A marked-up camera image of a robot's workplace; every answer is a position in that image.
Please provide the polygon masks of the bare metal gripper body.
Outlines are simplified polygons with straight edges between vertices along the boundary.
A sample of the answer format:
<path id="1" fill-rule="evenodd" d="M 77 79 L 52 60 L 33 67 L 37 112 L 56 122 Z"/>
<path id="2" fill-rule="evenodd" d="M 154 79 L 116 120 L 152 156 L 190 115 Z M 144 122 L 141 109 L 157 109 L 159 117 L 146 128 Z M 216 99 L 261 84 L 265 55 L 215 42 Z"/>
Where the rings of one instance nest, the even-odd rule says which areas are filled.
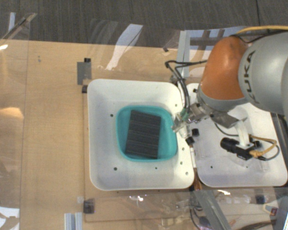
<path id="1" fill-rule="evenodd" d="M 214 111 L 205 104 L 194 103 L 190 106 L 189 111 L 183 108 L 180 112 L 176 113 L 175 120 L 181 120 L 181 128 L 191 123 L 198 123 L 202 119 L 214 115 Z"/>

